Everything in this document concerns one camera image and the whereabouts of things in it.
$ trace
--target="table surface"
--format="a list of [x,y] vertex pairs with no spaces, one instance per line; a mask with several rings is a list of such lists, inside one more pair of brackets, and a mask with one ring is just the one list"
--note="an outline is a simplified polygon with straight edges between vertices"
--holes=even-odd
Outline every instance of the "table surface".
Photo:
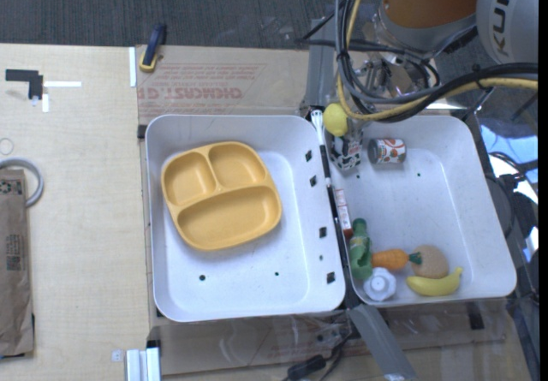
[[[117,350],[144,348],[150,331],[138,103],[128,48],[0,45],[5,68],[38,70],[49,81],[50,111],[27,98],[27,84],[0,82],[0,138],[10,156],[30,158],[45,178],[28,211],[35,350],[3,360],[12,380],[124,379]],[[29,189],[33,179],[29,176]],[[408,358],[421,379],[526,379],[527,363],[510,318],[505,340],[417,349]],[[351,378],[383,379],[370,356],[347,359]],[[363,368],[371,367],[369,375]],[[181,379],[280,379],[280,367],[185,375]]]

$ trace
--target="carrot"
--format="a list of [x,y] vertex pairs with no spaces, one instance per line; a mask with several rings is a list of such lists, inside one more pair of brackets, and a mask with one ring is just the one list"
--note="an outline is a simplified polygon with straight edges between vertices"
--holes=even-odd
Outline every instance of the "carrot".
[[408,261],[420,264],[422,262],[420,253],[407,254],[401,248],[392,248],[382,252],[375,252],[371,257],[371,265],[375,267],[383,267],[388,270],[400,270],[405,267]]

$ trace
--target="banana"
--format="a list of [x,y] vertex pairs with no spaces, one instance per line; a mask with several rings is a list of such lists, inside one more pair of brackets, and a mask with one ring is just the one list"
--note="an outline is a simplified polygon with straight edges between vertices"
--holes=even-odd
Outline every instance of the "banana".
[[409,276],[406,282],[415,293],[420,295],[450,295],[459,288],[461,273],[462,267],[456,267],[455,271],[440,279]]

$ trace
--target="potato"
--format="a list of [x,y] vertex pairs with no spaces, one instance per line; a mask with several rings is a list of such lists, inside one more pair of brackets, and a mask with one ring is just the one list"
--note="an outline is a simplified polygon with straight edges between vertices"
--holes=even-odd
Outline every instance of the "potato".
[[413,253],[418,252],[420,252],[422,263],[420,265],[411,263],[411,268],[416,276],[439,279],[449,274],[449,263],[439,248],[423,244],[413,250]]

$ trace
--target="gray ring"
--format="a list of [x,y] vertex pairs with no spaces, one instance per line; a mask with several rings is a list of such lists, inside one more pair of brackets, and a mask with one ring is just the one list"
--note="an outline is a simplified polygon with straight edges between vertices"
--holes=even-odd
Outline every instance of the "gray ring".
[[9,143],[11,144],[11,148],[9,149],[8,152],[3,152],[2,150],[0,150],[0,154],[2,154],[2,155],[4,155],[4,156],[9,156],[9,155],[12,153],[12,151],[14,150],[14,148],[15,148],[15,144],[14,144],[14,141],[12,141],[12,139],[10,139],[10,138],[0,138],[0,145],[1,145],[2,142],[4,142],[4,141],[9,142]]
[[44,191],[44,177],[42,176],[42,173],[40,172],[38,167],[27,158],[5,158],[4,160],[0,160],[0,169],[7,168],[9,166],[20,166],[22,168],[27,168],[38,179],[38,186],[36,187],[36,191],[34,191],[33,195],[31,195],[25,202],[26,207],[34,205],[39,200],[42,192]]

